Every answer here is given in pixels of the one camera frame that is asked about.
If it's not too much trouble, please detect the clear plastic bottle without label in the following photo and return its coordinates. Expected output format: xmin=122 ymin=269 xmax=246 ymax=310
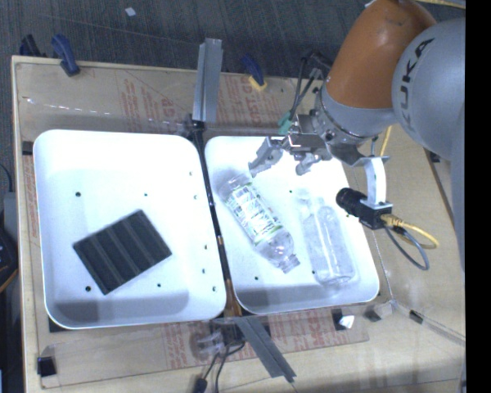
xmin=296 ymin=188 xmax=357 ymax=288

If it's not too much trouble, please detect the clear plastic bottle green label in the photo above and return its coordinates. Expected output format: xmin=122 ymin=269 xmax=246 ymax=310
xmin=216 ymin=170 xmax=301 ymax=274

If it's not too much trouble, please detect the black ribbed rectangular pad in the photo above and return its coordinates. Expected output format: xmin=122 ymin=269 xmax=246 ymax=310
xmin=72 ymin=209 xmax=173 ymax=296

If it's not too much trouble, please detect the white plastic tray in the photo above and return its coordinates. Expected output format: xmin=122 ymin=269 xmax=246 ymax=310
xmin=204 ymin=135 xmax=381 ymax=315
xmin=32 ymin=129 xmax=227 ymax=330

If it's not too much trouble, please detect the black cylinder on white bracket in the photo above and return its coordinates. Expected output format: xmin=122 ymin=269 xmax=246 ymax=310
xmin=336 ymin=156 xmax=394 ymax=231

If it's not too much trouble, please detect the brown cardboard board red print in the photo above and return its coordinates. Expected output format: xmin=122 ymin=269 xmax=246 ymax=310
xmin=14 ymin=61 xmax=372 ymax=380

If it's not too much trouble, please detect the black block with thin wires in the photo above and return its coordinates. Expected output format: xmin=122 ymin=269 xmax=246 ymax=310
xmin=210 ymin=319 xmax=246 ymax=348

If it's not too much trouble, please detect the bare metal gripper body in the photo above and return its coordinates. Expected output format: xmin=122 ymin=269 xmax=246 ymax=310
xmin=281 ymin=113 xmax=374 ymax=166

